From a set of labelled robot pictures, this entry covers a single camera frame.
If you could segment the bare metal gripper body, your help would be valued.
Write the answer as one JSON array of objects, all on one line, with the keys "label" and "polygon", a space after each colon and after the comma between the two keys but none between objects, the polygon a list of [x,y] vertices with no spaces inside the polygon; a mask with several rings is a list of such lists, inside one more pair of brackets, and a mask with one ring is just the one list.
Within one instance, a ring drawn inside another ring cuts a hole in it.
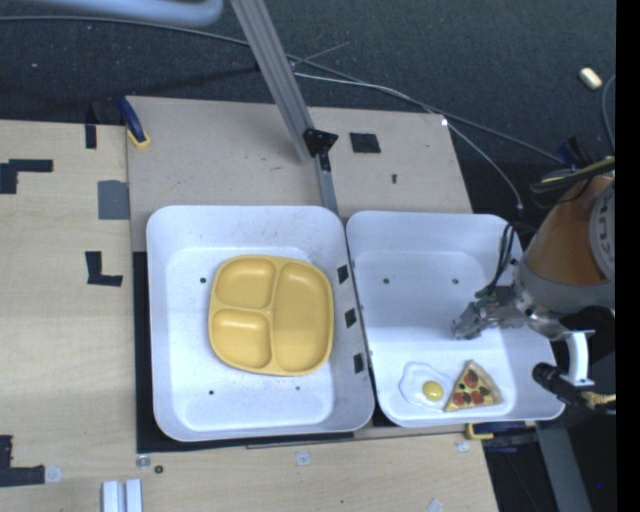
[{"label": "bare metal gripper body", "polygon": [[485,287],[479,292],[479,329],[528,327],[551,341],[564,339],[569,328],[561,316],[539,304],[525,289]]}]

